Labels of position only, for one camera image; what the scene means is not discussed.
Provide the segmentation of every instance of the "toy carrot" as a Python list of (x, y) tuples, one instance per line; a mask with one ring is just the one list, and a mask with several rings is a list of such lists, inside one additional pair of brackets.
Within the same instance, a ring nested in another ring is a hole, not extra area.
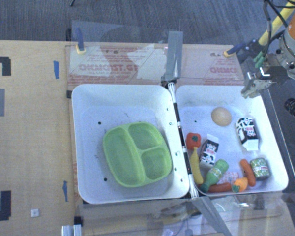
[(251, 187), (254, 187), (256, 185), (256, 177), (252, 170), (252, 167), (250, 166), (250, 164), (248, 163), (246, 159), (242, 159), (240, 161), (240, 165), (242, 169), (244, 170), (245, 176), (248, 179), (248, 185)]
[(209, 192), (226, 192), (231, 191), (232, 185), (229, 182), (221, 183), (221, 184), (214, 184), (211, 185), (209, 188)]

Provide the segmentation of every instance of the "red pepper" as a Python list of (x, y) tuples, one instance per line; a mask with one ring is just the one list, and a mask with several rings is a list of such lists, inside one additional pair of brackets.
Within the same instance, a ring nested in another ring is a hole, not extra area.
[(194, 147), (199, 148), (201, 146), (201, 135), (197, 133), (188, 133), (186, 138), (187, 149), (193, 150)]

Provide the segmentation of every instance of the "green can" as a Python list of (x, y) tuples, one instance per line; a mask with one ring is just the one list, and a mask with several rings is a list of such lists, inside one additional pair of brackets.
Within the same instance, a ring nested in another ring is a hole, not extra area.
[(256, 180), (264, 180), (270, 177), (270, 171), (266, 160), (262, 157), (250, 161), (250, 166), (255, 174)]

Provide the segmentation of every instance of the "green divided plate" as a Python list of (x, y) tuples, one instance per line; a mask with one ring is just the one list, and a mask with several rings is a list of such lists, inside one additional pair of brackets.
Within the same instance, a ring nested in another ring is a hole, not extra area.
[(140, 187), (166, 177), (172, 158), (159, 130), (148, 122), (133, 122), (110, 129), (103, 148), (115, 180), (125, 187)]

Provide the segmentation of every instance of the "toy bottle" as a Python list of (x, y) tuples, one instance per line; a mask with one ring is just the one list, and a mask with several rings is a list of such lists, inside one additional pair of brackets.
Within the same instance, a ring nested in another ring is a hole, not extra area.
[(206, 174), (206, 180), (200, 186), (200, 190), (204, 193), (208, 192), (211, 185), (216, 184), (222, 177), (222, 175), (228, 170), (228, 163), (219, 159), (216, 161), (213, 168), (211, 168)]

